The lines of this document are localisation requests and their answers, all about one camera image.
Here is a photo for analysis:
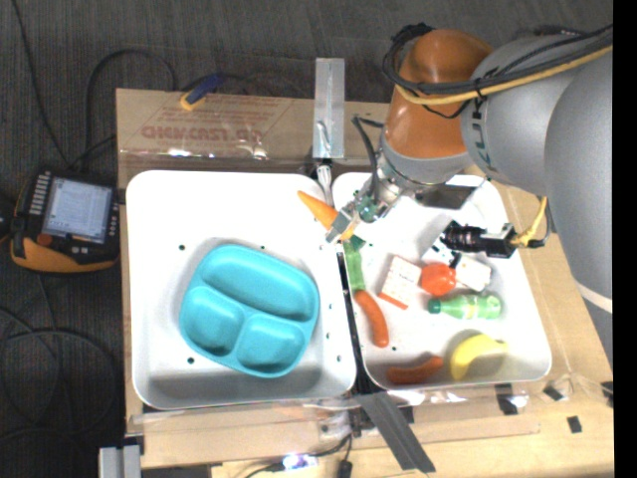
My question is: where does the orange sausage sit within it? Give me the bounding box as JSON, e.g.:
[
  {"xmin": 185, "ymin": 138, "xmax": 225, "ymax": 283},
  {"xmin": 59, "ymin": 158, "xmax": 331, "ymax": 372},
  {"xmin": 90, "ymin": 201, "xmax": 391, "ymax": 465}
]
[
  {"xmin": 386, "ymin": 356, "xmax": 445, "ymax": 386},
  {"xmin": 353, "ymin": 290, "xmax": 391, "ymax": 350}
]

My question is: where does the blue divided plate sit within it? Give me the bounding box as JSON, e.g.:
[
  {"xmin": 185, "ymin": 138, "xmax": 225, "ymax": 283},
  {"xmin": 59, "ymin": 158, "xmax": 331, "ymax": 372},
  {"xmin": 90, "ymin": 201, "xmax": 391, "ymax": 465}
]
[{"xmin": 178, "ymin": 243, "xmax": 321, "ymax": 379}]

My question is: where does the brown cardboard board red print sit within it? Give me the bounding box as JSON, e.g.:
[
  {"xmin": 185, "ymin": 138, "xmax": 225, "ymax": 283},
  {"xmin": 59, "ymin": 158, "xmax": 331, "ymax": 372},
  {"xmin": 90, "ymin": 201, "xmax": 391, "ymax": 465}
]
[{"xmin": 114, "ymin": 87, "xmax": 614, "ymax": 470}]

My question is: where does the orange round fruit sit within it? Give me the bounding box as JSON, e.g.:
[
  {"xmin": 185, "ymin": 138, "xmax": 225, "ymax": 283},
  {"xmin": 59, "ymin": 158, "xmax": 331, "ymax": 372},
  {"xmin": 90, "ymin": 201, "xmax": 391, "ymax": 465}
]
[{"xmin": 418, "ymin": 262, "xmax": 458, "ymax": 298}]

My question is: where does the black cylinder on white bracket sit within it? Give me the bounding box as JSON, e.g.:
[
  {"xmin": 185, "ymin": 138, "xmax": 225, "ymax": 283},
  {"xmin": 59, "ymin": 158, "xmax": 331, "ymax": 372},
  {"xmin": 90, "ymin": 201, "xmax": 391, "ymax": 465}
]
[{"xmin": 420, "ymin": 173, "xmax": 520, "ymax": 264}]

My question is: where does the orange carrot with green top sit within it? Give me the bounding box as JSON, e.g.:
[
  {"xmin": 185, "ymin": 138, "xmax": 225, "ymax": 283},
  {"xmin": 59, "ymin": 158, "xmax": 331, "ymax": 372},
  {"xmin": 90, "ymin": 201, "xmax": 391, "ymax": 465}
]
[{"xmin": 297, "ymin": 189, "xmax": 368, "ymax": 292}]

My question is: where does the white packet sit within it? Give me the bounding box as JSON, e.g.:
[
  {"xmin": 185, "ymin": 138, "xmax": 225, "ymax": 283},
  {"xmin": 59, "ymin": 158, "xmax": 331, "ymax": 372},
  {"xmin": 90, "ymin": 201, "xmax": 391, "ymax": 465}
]
[{"xmin": 454, "ymin": 253, "xmax": 494, "ymax": 293}]

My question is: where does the yellow banana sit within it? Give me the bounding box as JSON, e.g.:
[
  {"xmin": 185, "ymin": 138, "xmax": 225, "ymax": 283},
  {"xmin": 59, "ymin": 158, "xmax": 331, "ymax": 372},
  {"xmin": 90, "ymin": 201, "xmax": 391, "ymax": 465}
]
[{"xmin": 449, "ymin": 332, "xmax": 511, "ymax": 382}]

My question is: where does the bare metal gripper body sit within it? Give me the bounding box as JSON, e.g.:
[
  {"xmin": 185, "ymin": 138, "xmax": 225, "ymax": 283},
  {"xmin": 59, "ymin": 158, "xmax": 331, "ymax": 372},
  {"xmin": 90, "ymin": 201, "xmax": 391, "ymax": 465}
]
[{"xmin": 346, "ymin": 164, "xmax": 430, "ymax": 223}]

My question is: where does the green plastic bottle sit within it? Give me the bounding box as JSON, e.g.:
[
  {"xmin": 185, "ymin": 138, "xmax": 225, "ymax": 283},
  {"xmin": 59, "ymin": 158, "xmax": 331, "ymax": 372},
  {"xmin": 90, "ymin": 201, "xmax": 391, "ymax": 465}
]
[{"xmin": 427, "ymin": 292, "xmax": 503, "ymax": 321}]

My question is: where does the white carton with red print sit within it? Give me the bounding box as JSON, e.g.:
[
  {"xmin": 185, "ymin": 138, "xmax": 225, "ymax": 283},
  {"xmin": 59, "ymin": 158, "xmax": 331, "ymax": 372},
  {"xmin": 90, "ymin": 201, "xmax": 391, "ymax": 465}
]
[{"xmin": 376, "ymin": 255, "xmax": 424, "ymax": 312}]

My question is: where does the white plastic tray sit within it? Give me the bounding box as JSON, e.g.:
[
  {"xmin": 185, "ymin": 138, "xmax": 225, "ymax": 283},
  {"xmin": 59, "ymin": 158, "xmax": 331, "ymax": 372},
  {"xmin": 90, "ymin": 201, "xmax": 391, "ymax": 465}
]
[
  {"xmin": 330, "ymin": 170, "xmax": 554, "ymax": 392},
  {"xmin": 124, "ymin": 169, "xmax": 358, "ymax": 411}
]

